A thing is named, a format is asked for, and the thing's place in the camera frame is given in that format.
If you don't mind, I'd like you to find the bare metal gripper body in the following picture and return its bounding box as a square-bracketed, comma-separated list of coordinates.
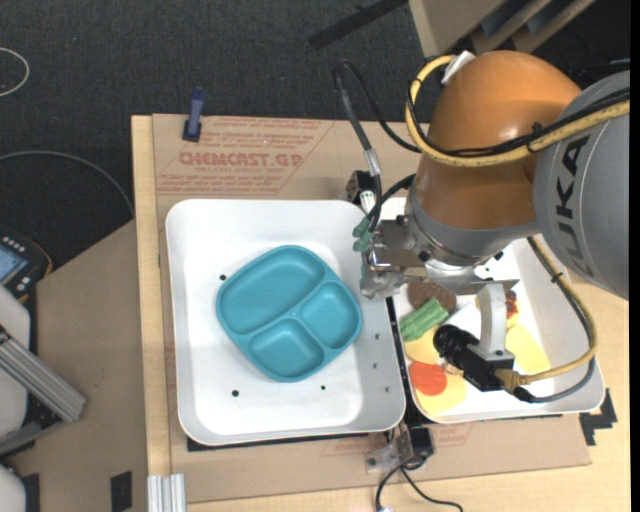
[367, 216, 482, 292]

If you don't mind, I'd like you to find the brown round biscuit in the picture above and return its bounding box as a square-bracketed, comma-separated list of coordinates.
[406, 281, 458, 315]

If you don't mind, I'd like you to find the green ribbed toy vegetable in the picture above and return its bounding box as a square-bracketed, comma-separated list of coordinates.
[398, 297, 450, 343]

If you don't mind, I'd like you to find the yellow round slice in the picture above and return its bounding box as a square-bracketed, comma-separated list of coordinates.
[416, 373, 468, 415]
[403, 326, 442, 366]

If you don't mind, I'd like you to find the blue divided plate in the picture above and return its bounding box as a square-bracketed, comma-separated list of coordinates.
[215, 244, 364, 384]

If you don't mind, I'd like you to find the orange round slice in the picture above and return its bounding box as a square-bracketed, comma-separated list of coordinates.
[409, 360, 448, 397]

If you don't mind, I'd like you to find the red and yellow pizza slice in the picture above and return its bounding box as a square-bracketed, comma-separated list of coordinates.
[503, 289, 521, 330]

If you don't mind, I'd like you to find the pale yellow flat slice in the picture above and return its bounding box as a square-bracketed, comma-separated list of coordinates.
[504, 323, 552, 376]

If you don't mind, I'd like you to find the brown cardboard board red print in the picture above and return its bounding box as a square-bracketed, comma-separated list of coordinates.
[151, 113, 594, 504]

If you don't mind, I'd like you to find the white plastic tray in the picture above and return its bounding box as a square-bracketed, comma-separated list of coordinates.
[164, 198, 407, 447]
[378, 196, 607, 425]

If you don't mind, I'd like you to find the black cylinder on white bracket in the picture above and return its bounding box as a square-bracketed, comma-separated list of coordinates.
[432, 279, 519, 393]

